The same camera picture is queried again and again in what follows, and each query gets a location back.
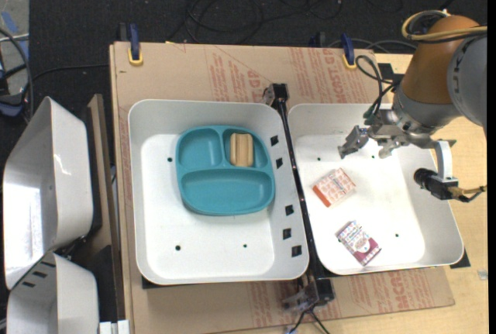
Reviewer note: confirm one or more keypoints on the orange and white carton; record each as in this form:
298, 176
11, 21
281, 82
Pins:
334, 187

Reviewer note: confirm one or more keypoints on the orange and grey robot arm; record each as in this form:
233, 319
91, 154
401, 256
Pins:
434, 73

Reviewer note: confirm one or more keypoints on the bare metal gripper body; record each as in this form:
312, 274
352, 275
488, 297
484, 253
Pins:
391, 127

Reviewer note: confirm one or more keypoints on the blue divided plate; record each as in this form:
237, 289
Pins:
224, 189

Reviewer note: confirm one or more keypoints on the brown cardboard board red print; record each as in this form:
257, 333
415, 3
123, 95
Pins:
186, 73

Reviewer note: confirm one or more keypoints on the white plastic tray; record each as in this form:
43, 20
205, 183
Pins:
403, 208
217, 247

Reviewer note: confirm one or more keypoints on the pink and purple carton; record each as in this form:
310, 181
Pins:
358, 243

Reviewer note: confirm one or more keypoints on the thin black rod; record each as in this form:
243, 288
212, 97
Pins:
300, 185

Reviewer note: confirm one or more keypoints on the black cylinder on white bracket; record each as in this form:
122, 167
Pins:
443, 160

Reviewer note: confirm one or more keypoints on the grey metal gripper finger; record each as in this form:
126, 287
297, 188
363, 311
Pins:
388, 148
353, 142

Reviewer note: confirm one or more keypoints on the tan toy hot dog bun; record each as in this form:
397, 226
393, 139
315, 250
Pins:
241, 149

